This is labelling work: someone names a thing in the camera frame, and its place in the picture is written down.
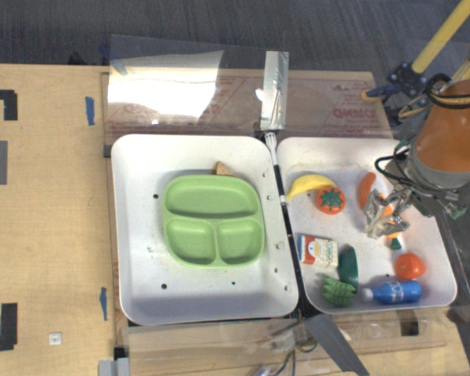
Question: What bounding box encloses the orange carrot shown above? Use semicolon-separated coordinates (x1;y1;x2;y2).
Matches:
378;192;403;251

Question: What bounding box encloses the white and red carton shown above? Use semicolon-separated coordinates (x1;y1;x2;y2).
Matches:
297;233;339;269

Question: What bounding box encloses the brown bread slice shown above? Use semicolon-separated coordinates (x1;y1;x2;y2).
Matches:
211;161;237;178

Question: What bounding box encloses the orange sausage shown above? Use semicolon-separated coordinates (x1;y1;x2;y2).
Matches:
357;171;378;212

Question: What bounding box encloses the plain orange round fruit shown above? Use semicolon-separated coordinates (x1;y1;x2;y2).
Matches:
394;251;426;282

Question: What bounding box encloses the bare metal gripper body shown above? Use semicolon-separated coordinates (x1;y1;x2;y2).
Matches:
384;158;461;216

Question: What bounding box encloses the green broccoli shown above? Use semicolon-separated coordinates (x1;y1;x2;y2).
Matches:
321;276;357;309

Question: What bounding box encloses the dark green cucumber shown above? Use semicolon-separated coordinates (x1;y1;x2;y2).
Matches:
337;245;360;294

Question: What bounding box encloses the yellow banana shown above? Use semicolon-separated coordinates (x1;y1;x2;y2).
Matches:
285;173;337;202

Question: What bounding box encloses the brown cardboard board red print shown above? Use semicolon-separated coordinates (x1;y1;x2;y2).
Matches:
101;68;448;364

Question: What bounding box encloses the blue plastic bottle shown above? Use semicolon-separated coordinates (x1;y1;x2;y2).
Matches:
360;280;423;306

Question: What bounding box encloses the green divided plate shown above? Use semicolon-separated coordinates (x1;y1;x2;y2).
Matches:
161;174;266;268

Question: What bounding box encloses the orange persimmon with green top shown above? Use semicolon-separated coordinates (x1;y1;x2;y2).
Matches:
315;185;347;215

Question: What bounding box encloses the white plastic tray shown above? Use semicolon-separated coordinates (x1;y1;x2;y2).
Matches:
110;133;300;326
276;136;458;315

